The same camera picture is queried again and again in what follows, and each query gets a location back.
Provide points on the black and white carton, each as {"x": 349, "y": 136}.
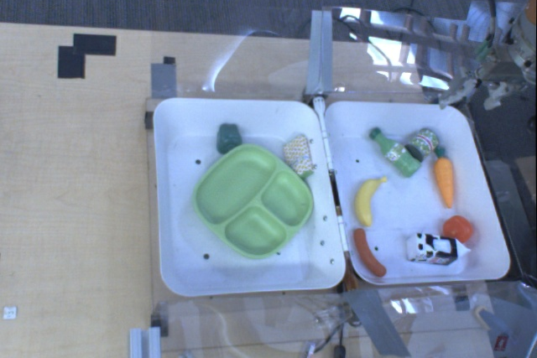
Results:
{"x": 434, "y": 249}

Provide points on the green divided plate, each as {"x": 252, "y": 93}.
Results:
{"x": 239, "y": 188}

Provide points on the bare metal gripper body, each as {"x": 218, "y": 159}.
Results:
{"x": 505, "y": 69}

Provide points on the orange round fruit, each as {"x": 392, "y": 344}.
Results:
{"x": 458, "y": 228}

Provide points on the green bottle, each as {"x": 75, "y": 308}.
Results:
{"x": 396, "y": 155}

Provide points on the green and white can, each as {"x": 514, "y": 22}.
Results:
{"x": 425, "y": 140}

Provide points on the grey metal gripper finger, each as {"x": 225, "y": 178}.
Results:
{"x": 497, "y": 94}
{"x": 458, "y": 93}

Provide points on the white plastic tray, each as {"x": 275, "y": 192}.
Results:
{"x": 184, "y": 255}
{"x": 403, "y": 205}

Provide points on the orange carrot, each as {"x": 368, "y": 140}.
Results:
{"x": 444, "y": 180}

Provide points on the red sausage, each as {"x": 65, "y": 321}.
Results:
{"x": 368, "y": 253}

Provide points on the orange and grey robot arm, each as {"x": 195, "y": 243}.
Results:
{"x": 529, "y": 27}

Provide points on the yellow banana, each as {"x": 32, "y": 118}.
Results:
{"x": 364, "y": 201}

